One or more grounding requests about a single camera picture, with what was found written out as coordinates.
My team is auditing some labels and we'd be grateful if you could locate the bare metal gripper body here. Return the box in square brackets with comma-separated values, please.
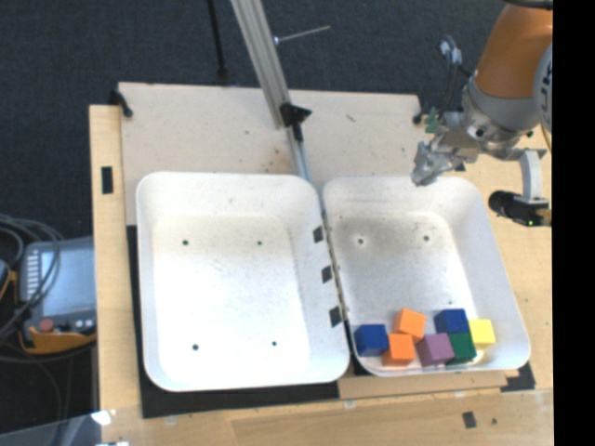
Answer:
[435, 111, 522, 164]

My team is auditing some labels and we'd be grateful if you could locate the white plastic tray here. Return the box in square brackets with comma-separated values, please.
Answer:
[135, 170, 351, 393]
[321, 174, 533, 378]

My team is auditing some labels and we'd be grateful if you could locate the thin black and white rod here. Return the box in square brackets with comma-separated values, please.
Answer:
[321, 207, 351, 330]

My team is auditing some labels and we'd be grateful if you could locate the dark blue cube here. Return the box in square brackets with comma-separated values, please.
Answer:
[433, 308, 471, 336]

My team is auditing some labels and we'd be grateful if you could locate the orange cube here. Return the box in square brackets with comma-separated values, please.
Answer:
[381, 333, 417, 368]
[392, 308, 428, 344]

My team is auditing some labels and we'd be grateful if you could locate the yellow cube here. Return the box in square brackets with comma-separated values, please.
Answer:
[468, 318, 497, 348]

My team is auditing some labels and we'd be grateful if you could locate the purple cube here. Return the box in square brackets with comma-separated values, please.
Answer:
[415, 333, 456, 368]

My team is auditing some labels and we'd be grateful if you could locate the green cube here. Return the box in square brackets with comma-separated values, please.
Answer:
[445, 332, 479, 367]

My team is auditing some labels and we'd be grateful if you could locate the pale flat board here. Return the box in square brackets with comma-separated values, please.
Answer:
[118, 81, 425, 226]

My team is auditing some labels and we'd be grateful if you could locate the black cylinder on white bracket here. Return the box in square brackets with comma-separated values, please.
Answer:
[487, 149, 552, 228]

